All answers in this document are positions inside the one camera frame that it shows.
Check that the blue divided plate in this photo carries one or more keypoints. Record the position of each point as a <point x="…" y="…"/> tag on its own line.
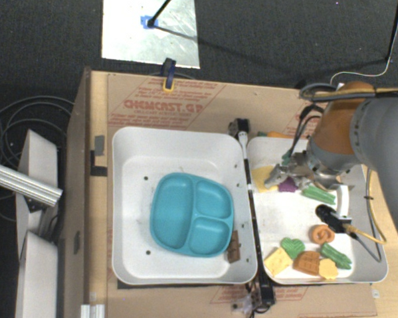
<point x="182" y="214"/>

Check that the green toy beans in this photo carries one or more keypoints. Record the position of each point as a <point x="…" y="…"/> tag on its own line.
<point x="336" y="256"/>
<point x="318" y="194"/>

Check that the thin black and white rod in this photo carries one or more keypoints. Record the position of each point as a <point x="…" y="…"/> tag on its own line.
<point x="252" y="204"/>

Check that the yellow cheese wedge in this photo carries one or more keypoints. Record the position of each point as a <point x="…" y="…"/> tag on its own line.
<point x="277" y="263"/>

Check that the brown waffle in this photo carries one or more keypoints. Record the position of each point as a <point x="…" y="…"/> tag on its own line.
<point x="307" y="263"/>

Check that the yellow biscuit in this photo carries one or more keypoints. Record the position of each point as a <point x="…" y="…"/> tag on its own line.
<point x="328" y="269"/>

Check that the yellow cheese slice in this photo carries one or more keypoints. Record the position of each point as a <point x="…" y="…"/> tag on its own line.
<point x="260" y="179"/>

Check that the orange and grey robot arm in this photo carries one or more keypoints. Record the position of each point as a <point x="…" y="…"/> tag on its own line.
<point x="376" y="131"/>

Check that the orange carrot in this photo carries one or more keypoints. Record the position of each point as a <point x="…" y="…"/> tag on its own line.
<point x="280" y="135"/>

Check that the orange pretzel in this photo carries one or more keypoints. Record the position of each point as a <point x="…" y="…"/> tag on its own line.
<point x="323" y="234"/>

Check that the purple grapes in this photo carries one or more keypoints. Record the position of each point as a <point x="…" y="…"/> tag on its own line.
<point x="287" y="186"/>

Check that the white plastic tray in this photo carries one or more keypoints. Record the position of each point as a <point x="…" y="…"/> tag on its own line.
<point x="282" y="219"/>
<point x="186" y="154"/>

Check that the green toy leaf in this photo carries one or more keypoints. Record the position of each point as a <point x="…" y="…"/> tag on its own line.
<point x="292" y="247"/>

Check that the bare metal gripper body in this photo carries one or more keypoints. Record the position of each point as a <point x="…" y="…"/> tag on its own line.
<point x="301" y="165"/>

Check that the brown cardboard board red print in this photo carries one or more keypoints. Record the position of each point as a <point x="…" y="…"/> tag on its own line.
<point x="174" y="114"/>

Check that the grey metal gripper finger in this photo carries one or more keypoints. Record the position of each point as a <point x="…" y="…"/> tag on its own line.
<point x="303" y="183"/>
<point x="274" y="177"/>

